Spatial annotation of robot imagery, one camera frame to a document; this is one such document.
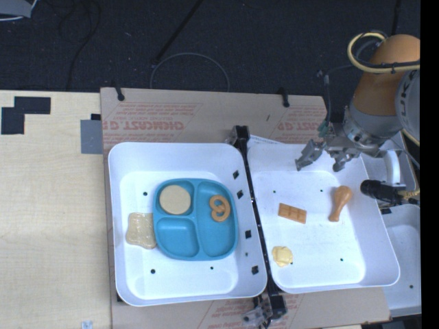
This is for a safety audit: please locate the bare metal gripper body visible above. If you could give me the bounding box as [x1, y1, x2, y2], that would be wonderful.
[320, 123, 381, 160]

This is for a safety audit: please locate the blue divided plate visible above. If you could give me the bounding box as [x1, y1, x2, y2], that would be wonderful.
[152, 178, 239, 262]

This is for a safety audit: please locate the black cylinder on white bracket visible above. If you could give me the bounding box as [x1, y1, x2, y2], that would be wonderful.
[359, 149, 411, 205]

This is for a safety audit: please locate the round beige biscuit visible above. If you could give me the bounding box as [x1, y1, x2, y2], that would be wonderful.
[158, 184, 191, 216]

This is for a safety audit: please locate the orange pretzel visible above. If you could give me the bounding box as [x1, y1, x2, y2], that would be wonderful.
[209, 194, 230, 223]

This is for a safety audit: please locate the orange chicken drumstick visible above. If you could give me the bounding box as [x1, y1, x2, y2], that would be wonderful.
[328, 185, 353, 223]

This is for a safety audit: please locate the orange waffle bar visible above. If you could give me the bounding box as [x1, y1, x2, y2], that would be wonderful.
[277, 202, 308, 225]

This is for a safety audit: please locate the white plastic tray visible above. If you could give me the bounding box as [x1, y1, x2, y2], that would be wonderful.
[108, 141, 268, 308]
[245, 134, 401, 295]

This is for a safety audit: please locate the yellow dumpling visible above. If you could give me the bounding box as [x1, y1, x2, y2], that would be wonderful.
[271, 245, 294, 268]

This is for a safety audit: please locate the brown cardboard board red print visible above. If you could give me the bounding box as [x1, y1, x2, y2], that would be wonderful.
[99, 86, 392, 329]

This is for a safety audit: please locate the beige bread slice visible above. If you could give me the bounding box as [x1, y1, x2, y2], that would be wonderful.
[125, 212, 158, 250]

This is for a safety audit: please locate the thin black rod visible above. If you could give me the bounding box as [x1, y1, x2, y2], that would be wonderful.
[236, 136, 282, 317]

